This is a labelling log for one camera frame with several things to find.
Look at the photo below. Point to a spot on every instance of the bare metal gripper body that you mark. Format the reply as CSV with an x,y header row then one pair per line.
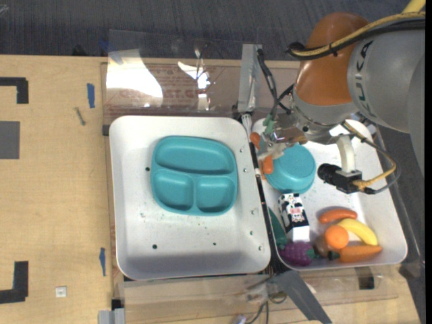
x,y
293,134

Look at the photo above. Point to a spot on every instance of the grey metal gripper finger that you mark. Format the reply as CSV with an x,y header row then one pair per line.
x,y
279,151
266,148

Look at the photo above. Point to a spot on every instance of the orange oblong toy food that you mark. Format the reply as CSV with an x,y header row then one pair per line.
x,y
268,165

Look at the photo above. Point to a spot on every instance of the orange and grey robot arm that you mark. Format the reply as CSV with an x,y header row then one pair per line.
x,y
381,79

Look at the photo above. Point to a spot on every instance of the teal bowl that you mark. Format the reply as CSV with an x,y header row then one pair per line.
x,y
295,170

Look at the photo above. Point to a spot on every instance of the cow print milk carton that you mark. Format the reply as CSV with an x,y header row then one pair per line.
x,y
294,214

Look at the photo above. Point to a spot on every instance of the teal divided plate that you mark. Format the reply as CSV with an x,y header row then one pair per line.
x,y
192,154

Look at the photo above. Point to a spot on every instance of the dark green flat toy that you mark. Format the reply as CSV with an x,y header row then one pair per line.
x,y
277,229

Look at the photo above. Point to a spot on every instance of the orange sausage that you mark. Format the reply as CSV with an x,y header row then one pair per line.
x,y
337,215

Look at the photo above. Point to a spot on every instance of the orange fruit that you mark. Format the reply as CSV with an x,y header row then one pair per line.
x,y
337,237

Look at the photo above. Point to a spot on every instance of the purple grapes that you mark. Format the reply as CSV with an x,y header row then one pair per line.
x,y
296,253

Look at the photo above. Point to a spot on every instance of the brown round toy food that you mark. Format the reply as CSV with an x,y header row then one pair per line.
x,y
320,246

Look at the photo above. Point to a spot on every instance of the white plastic tray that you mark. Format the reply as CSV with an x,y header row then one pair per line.
x,y
374,214
189,241

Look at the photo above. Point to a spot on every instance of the yellow banana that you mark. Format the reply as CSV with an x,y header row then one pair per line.
x,y
362,231

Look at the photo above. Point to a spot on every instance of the orange carrot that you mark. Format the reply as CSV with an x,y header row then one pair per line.
x,y
361,253

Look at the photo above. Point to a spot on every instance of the small grey screw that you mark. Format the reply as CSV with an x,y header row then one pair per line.
x,y
79,116

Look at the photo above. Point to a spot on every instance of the small white square tile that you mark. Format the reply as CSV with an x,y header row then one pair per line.
x,y
61,291

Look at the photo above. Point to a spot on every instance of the black cylinder on white bracket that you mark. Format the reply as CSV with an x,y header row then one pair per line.
x,y
347,181

